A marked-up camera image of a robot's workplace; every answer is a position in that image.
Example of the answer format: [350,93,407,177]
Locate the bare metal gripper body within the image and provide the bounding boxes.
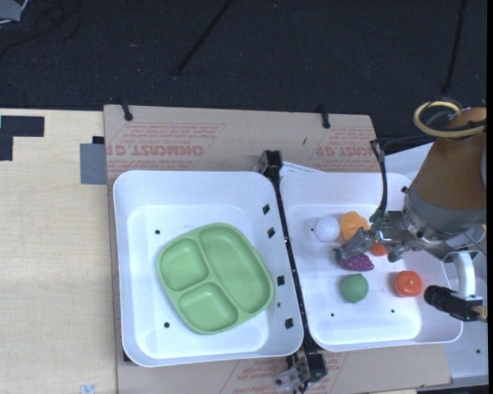
[373,209,458,261]

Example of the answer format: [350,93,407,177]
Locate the yellow bell pepper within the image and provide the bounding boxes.
[339,211,371,243]

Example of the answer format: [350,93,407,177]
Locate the purple grapes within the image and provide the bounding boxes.
[333,247,376,273]

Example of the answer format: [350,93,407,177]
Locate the white ball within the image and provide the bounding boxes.
[315,215,341,244]

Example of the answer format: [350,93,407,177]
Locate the orange tomato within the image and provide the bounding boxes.
[393,270,423,299]

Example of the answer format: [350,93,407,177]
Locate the green ball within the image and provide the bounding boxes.
[339,273,370,304]

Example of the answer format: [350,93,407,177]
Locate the thin black rod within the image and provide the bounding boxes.
[270,165,318,357]

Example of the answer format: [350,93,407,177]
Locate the white plastic tray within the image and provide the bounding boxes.
[113,169,305,368]
[279,172,464,352]

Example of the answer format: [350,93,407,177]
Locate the white paper sheet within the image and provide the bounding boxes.
[280,161,326,176]

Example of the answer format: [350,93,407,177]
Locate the green divided plate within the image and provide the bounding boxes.
[155,222,275,336]

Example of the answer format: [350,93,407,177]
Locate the brown cardboard board red print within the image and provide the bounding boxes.
[103,104,453,394]

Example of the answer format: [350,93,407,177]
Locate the black cylinder on white bracket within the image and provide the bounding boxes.
[423,250,488,323]

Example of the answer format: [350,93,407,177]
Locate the black block with thin wires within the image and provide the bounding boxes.
[302,350,328,383]
[258,149,283,176]

